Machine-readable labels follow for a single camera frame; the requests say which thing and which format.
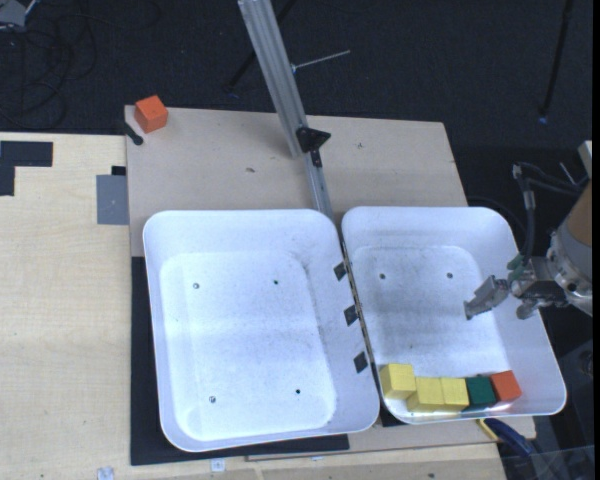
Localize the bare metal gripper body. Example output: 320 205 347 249
508 256 594 317

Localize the white plastic tray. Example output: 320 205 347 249
141 208 382 454
340 205 568 426

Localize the orange cube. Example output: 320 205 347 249
133 94 170 135
489 369 524 404

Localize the green cube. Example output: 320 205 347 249
464 375 498 410

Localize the yellow cube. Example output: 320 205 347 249
378 362 418 402
405 376 447 415
440 376 471 411

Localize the pale wood board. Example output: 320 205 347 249
124 105 537 465

